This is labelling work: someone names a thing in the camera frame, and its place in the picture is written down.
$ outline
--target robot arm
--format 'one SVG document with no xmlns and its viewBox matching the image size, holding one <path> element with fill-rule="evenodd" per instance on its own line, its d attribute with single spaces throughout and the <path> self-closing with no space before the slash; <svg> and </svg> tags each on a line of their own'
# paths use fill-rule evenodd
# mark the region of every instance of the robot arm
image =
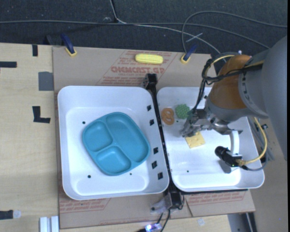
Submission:
<svg viewBox="0 0 290 232">
<path fill-rule="evenodd" d="M 197 131 L 214 129 L 229 135 L 232 130 L 228 124 L 240 117 L 268 117 L 287 159 L 287 37 L 253 57 L 234 54 L 217 77 L 207 77 L 215 61 L 230 56 L 223 54 L 205 65 L 197 103 L 181 134 L 193 136 Z M 204 109 L 197 109 L 206 83 L 214 85 Z"/>
</svg>

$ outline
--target black connector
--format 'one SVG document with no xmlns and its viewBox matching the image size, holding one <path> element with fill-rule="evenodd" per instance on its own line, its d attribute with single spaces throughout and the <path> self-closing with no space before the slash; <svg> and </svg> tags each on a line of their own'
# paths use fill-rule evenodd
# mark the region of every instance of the black connector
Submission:
<svg viewBox="0 0 290 232">
<path fill-rule="evenodd" d="M 231 151 L 228 148 L 224 148 L 222 146 L 216 147 L 214 152 L 217 155 L 217 157 L 219 157 L 230 167 L 238 167 L 239 165 L 236 162 L 236 160 L 242 159 L 242 156 L 232 156 L 230 154 Z"/>
</svg>

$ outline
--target blue divided plate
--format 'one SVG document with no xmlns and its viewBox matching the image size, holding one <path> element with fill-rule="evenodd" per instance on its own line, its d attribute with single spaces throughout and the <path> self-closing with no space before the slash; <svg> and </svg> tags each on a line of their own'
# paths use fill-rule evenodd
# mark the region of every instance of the blue divided plate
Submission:
<svg viewBox="0 0 290 232">
<path fill-rule="evenodd" d="M 91 122 L 83 144 L 92 160 L 107 175 L 120 175 L 142 164 L 150 145 L 137 124 L 124 113 L 111 113 Z"/>
</svg>

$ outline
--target white tray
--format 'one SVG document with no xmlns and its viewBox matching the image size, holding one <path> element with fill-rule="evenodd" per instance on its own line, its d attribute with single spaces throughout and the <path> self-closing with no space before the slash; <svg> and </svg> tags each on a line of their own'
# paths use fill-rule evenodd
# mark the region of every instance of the white tray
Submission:
<svg viewBox="0 0 290 232">
<path fill-rule="evenodd" d="M 210 92 L 205 88 L 205 95 Z M 170 107 L 175 111 L 177 105 L 187 104 L 190 108 L 195 106 L 197 87 L 165 87 L 158 94 L 160 112 Z M 198 108 L 203 108 L 204 99 Z M 171 126 L 163 124 L 167 155 L 174 184 L 183 191 L 213 191 L 232 189 L 252 189 L 261 186 L 264 182 L 263 171 L 246 171 L 236 168 L 230 174 L 226 174 L 220 159 L 215 155 L 217 146 L 230 148 L 230 137 L 222 136 L 214 130 L 202 131 L 205 144 L 190 149 L 179 131 L 183 128 L 185 120 L 175 119 Z M 229 125 L 231 129 L 243 130 L 239 135 L 239 153 L 244 159 L 253 159 L 258 156 L 252 132 L 246 117 Z M 249 164 L 250 168 L 261 167 L 260 161 Z"/>
<path fill-rule="evenodd" d="M 72 199 L 152 194 L 168 187 L 159 128 L 152 97 L 147 90 L 140 87 L 68 86 L 58 94 L 58 112 L 63 188 Z M 145 162 L 118 176 L 102 173 L 82 142 L 84 128 L 112 112 L 130 116 L 151 146 Z"/>
</svg>

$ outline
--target blue clamp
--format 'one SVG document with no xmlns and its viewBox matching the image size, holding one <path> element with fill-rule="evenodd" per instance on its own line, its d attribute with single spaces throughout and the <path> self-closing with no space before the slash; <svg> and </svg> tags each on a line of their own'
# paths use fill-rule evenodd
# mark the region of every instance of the blue clamp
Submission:
<svg viewBox="0 0 290 232">
<path fill-rule="evenodd" d="M 187 64 L 190 61 L 191 54 L 194 53 L 195 50 L 196 50 L 196 45 L 194 44 L 194 45 L 192 45 L 192 47 L 190 48 L 190 50 L 181 57 L 181 59 L 180 59 L 181 63 Z"/>
<path fill-rule="evenodd" d="M 66 51 L 67 51 L 67 53 L 68 53 L 71 57 L 75 56 L 75 55 L 77 54 L 77 52 L 76 52 L 76 50 L 74 49 L 74 46 L 73 46 L 71 40 L 69 39 L 69 37 L 68 37 L 66 34 L 64 34 L 64 33 L 61 33 L 61 34 L 60 34 L 60 37 L 61 37 L 61 39 L 62 39 L 64 45 L 66 46 Z"/>
</svg>

